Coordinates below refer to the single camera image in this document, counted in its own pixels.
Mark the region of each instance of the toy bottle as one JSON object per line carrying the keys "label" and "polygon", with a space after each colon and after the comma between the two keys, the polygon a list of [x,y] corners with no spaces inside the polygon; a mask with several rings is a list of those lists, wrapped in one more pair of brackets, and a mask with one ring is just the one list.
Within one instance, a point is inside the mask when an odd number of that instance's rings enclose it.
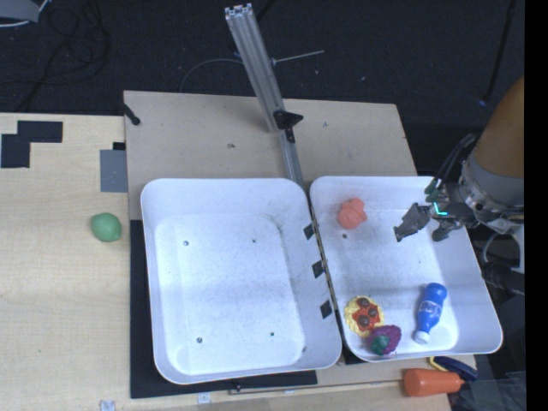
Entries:
{"label": "toy bottle", "polygon": [[430,329],[439,322],[442,314],[447,289],[439,283],[426,286],[419,304],[417,319],[419,328],[414,333],[414,340],[419,344],[427,344],[430,340]]}

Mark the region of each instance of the wooden table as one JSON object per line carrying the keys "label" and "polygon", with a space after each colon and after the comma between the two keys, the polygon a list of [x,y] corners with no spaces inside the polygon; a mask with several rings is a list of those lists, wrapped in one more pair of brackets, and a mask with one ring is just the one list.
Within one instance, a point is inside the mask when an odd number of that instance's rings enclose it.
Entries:
{"label": "wooden table", "polygon": [[[186,114],[190,109],[205,118],[187,123],[188,129],[195,132],[180,137],[193,148],[193,176],[204,175],[207,165],[215,164],[211,151],[232,151],[231,166],[244,159],[254,166],[261,165],[257,159],[249,159],[253,144],[242,138],[244,133],[253,139],[270,139],[265,136],[254,98],[127,92],[126,102],[145,124],[139,132],[146,129],[147,108],[152,111],[159,104],[166,105],[167,112],[156,109],[157,117],[169,116],[173,105],[185,104]],[[213,112],[208,111],[208,105],[214,106]],[[252,119],[241,124],[229,120],[229,125],[225,123],[228,128],[219,129],[207,117],[215,116],[221,107],[225,119],[251,114],[259,122],[249,127]],[[305,112],[305,120],[295,127],[305,181],[321,175],[348,175],[350,171],[355,175],[416,175],[394,105],[289,99],[286,107]],[[131,194],[136,193],[141,180],[152,174],[146,169],[134,169],[132,159],[139,152],[132,144],[139,139],[135,135],[128,139],[128,119],[0,114],[0,134],[16,134],[18,121],[63,122],[63,142],[31,143],[29,168],[0,169],[2,407],[88,410],[100,409],[101,401],[114,401],[116,410],[199,409],[197,394],[150,399],[129,396],[128,226],[131,212],[140,213]],[[357,128],[349,132],[352,123]],[[202,157],[196,148],[200,148],[200,139],[211,137],[211,133],[217,136],[211,141],[218,144],[202,146],[208,154]],[[128,142],[130,190],[127,194],[101,192],[99,152],[111,149],[113,142],[123,141]],[[324,149],[329,142],[331,157],[325,156],[319,145],[322,142]],[[244,148],[247,150],[241,151],[238,158],[237,150]],[[276,150],[276,146],[269,149],[271,153]],[[269,172],[277,176],[283,166],[279,162],[265,171],[265,176]],[[226,168],[226,157],[223,163]],[[201,174],[197,164],[204,169]],[[229,176],[229,171],[225,169],[224,176]],[[220,171],[210,173],[219,176]],[[119,241],[104,243],[93,236],[90,218],[104,211],[122,221]],[[474,364],[472,355],[461,359]],[[313,387],[216,391],[210,394],[211,404],[200,405],[200,409],[450,410],[446,395],[405,395],[401,379],[410,367],[428,365],[422,359],[353,366],[340,362],[317,371],[319,383]]]}

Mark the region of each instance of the teal light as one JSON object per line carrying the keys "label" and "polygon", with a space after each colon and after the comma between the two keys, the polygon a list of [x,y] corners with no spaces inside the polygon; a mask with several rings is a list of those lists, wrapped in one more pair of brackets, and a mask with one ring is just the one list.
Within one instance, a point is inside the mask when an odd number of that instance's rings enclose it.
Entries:
{"label": "teal light", "polygon": [[437,202],[434,202],[434,208],[436,209],[436,213],[437,213],[438,215],[447,216],[447,215],[449,214],[449,213],[446,212],[446,211],[440,211],[440,210],[438,209],[438,203],[437,203]]}

